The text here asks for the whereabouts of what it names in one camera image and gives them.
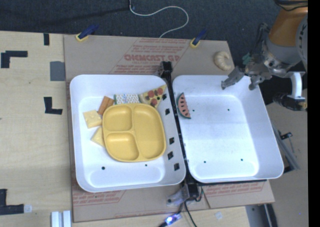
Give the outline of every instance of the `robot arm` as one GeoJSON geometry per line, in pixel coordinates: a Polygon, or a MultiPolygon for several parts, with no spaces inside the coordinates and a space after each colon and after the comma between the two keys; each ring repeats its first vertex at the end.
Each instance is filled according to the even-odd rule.
{"type": "Polygon", "coordinates": [[[255,89],[272,76],[290,78],[292,94],[277,94],[274,101],[291,110],[304,110],[306,104],[301,96],[304,72],[289,69],[301,60],[308,64],[308,0],[274,0],[280,10],[271,29],[263,23],[259,26],[253,49],[245,55],[244,69],[238,66],[221,82],[222,89],[234,85],[244,75],[249,76],[249,89],[255,89]]]}

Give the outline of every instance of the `white tray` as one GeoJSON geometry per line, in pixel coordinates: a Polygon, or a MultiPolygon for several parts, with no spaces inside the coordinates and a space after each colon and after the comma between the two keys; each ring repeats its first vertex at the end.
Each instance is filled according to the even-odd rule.
{"type": "Polygon", "coordinates": [[[103,96],[141,94],[164,84],[154,75],[79,75],[71,81],[75,173],[80,187],[88,192],[105,192],[175,185],[183,181],[186,168],[168,89],[164,91],[167,98],[157,108],[165,131],[166,151],[156,160],[114,160],[105,148],[91,141],[97,128],[88,129],[83,117],[83,112],[99,109],[103,96]]]}
{"type": "Polygon", "coordinates": [[[191,175],[201,183],[274,179],[284,166],[259,88],[250,78],[222,90],[227,76],[182,75],[173,81],[184,93],[191,119],[179,123],[191,175]]]}

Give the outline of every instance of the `white cable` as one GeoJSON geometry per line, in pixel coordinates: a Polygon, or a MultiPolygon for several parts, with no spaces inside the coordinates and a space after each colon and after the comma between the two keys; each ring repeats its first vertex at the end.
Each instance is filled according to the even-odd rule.
{"type": "Polygon", "coordinates": [[[170,32],[173,32],[173,31],[176,31],[176,30],[179,30],[179,29],[185,27],[185,26],[188,24],[188,22],[189,22],[189,15],[188,15],[187,11],[185,11],[182,7],[176,6],[176,5],[170,5],[170,6],[163,7],[163,8],[161,8],[161,9],[159,9],[158,11],[153,12],[153,13],[141,14],[141,13],[136,13],[136,12],[132,9],[132,7],[131,7],[131,0],[129,0],[129,8],[130,8],[130,11],[131,11],[133,14],[135,14],[135,15],[137,15],[137,16],[140,16],[140,17],[150,17],[150,16],[153,16],[153,15],[155,15],[155,14],[157,14],[157,13],[159,13],[159,12],[161,12],[162,10],[165,10],[165,9],[180,9],[181,11],[183,11],[183,12],[185,13],[185,15],[186,15],[186,22],[184,23],[184,25],[182,25],[182,26],[180,26],[180,27],[178,27],[178,28],[170,29],[170,30],[164,32],[164,33],[160,36],[160,38],[162,38],[162,37],[163,37],[165,34],[167,34],[167,33],[170,33],[170,32]]]}

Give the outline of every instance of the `pepperoni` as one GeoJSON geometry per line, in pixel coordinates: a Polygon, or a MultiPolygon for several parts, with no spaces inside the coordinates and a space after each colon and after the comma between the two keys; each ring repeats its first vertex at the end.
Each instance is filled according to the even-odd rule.
{"type": "Polygon", "coordinates": [[[164,90],[161,87],[159,87],[157,92],[158,92],[158,95],[161,96],[164,93],[164,90]]]}
{"type": "Polygon", "coordinates": [[[151,106],[156,106],[157,103],[158,103],[157,99],[154,99],[154,98],[153,98],[153,99],[151,100],[151,103],[150,103],[150,104],[151,104],[151,106]]]}
{"type": "Polygon", "coordinates": [[[148,92],[148,96],[149,96],[150,98],[152,98],[152,97],[155,96],[155,93],[154,93],[152,90],[150,90],[150,91],[148,92]]]}

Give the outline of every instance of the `hole in bin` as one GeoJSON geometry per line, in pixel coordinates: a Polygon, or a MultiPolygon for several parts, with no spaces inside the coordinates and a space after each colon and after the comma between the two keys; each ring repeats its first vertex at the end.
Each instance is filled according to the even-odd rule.
{"type": "Polygon", "coordinates": [[[173,156],[174,156],[174,152],[173,152],[173,151],[170,151],[170,152],[168,153],[168,160],[170,160],[173,156]]]}
{"type": "Polygon", "coordinates": [[[179,163],[174,164],[174,171],[177,171],[180,169],[179,163]]]}

